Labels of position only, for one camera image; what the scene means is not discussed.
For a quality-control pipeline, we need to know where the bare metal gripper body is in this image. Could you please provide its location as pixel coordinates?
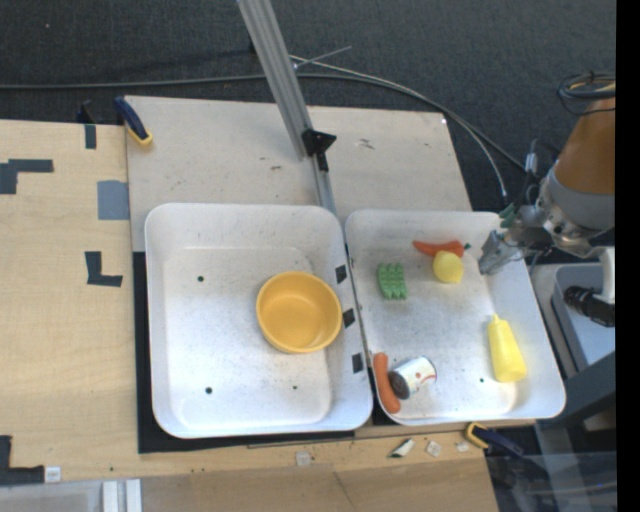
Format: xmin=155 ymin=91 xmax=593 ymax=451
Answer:
xmin=501 ymin=203 xmax=604 ymax=260

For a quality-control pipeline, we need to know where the yellow lemon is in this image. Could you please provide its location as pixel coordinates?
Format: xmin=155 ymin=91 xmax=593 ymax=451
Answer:
xmin=432 ymin=250 xmax=465 ymax=285

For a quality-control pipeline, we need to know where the orange carrot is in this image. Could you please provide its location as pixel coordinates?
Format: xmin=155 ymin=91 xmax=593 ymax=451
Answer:
xmin=411 ymin=239 xmax=473 ymax=259

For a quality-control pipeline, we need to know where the white plastic tray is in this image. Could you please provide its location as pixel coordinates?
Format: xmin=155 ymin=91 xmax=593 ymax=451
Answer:
xmin=144 ymin=202 xmax=374 ymax=440
xmin=344 ymin=208 xmax=568 ymax=428

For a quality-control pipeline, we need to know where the yellow squeeze bottle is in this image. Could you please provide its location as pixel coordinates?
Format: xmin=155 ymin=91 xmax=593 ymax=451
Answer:
xmin=486 ymin=313 xmax=528 ymax=384

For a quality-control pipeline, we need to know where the green ribbed block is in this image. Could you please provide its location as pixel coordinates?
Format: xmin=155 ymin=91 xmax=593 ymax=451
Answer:
xmin=376 ymin=261 xmax=409 ymax=302

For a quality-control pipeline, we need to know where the white can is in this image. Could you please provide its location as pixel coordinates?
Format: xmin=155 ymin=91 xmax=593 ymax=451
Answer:
xmin=387 ymin=355 xmax=439 ymax=401

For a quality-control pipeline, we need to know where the orange sausage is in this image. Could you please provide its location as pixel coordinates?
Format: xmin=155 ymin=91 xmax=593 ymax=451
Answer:
xmin=372 ymin=351 xmax=403 ymax=415

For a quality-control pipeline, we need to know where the yellow bowl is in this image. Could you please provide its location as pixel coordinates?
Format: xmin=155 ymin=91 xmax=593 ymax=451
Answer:
xmin=255 ymin=270 xmax=344 ymax=355

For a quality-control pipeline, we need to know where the pale wood board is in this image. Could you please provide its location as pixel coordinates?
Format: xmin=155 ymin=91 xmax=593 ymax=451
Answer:
xmin=123 ymin=94 xmax=539 ymax=442

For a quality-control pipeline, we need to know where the black cylinder on white bracket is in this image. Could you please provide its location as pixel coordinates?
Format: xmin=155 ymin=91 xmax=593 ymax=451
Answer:
xmin=563 ymin=246 xmax=617 ymax=329

